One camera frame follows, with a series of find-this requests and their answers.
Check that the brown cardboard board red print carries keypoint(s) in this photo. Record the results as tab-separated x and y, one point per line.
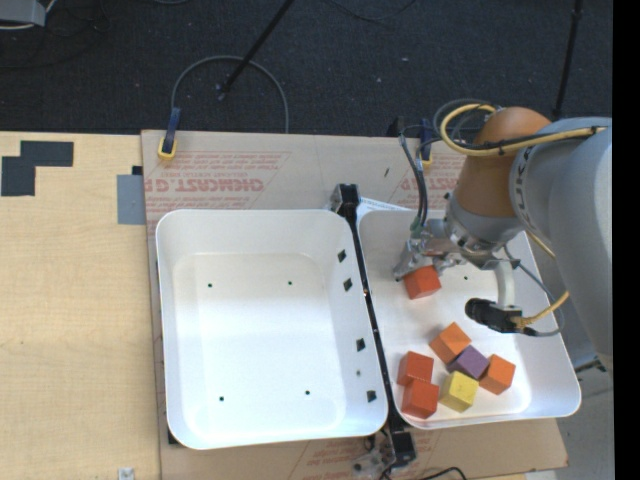
280	178

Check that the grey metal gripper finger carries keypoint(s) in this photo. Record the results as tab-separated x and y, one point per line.
403	267
444	264

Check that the black cylinder on white bracket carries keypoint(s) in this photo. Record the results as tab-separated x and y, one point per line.
492	314

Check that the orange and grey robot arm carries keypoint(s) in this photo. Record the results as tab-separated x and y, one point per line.
565	193

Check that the red cube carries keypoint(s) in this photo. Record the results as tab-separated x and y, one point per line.
415	367
420	399
423	284

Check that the white plastic tray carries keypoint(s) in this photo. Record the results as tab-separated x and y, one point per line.
500	403
260	328

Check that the yellow cube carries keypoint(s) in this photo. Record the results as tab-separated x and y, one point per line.
459	391

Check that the purple cube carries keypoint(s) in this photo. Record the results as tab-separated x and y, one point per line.
470	363

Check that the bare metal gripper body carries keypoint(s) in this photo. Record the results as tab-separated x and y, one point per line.
440	247

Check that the orange cube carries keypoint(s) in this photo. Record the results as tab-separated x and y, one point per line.
450	340
498	374

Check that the thin black and white rod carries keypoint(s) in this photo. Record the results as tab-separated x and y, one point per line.
372	313

